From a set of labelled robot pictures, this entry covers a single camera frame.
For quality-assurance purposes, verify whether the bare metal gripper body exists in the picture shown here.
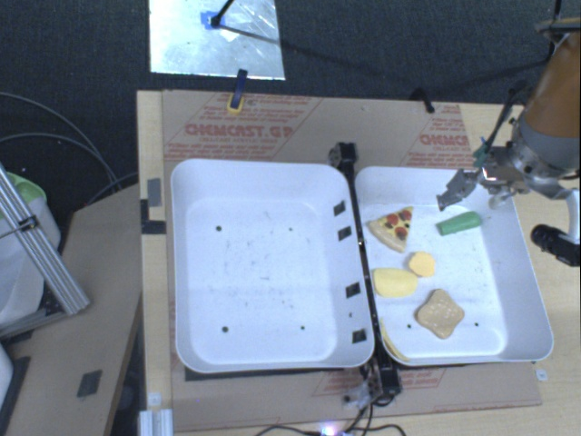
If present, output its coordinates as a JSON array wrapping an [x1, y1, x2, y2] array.
[[473, 145, 572, 200]]

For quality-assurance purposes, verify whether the green toy cylinder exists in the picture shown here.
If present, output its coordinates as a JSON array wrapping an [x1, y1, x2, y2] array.
[[435, 210, 483, 237]]

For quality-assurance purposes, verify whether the toy pizza slice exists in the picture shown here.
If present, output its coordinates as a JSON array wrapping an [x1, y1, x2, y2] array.
[[366, 205, 415, 254]]

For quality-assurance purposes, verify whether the orange round toy slice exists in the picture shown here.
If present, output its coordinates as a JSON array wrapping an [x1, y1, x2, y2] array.
[[407, 251, 437, 279]]

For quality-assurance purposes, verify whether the white plastic tray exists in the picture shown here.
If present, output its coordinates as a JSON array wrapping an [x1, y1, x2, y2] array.
[[353, 165, 556, 365], [170, 158, 378, 375]]

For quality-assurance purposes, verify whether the yellow toy potato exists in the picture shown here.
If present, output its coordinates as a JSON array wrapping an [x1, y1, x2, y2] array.
[[371, 267, 419, 299]]

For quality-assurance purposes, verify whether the thin black rod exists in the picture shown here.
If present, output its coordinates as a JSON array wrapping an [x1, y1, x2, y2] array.
[[343, 159, 388, 372]]

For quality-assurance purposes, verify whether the tan toy biscuit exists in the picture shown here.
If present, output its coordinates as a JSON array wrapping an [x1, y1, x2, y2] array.
[[413, 288, 467, 340]]

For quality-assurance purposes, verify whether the brown cardboard board red print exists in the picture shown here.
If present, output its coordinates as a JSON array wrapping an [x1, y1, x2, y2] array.
[[160, 89, 544, 433]]

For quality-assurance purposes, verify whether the black cylinder on white bracket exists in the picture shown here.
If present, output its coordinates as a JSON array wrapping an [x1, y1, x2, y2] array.
[[530, 188, 581, 267]]

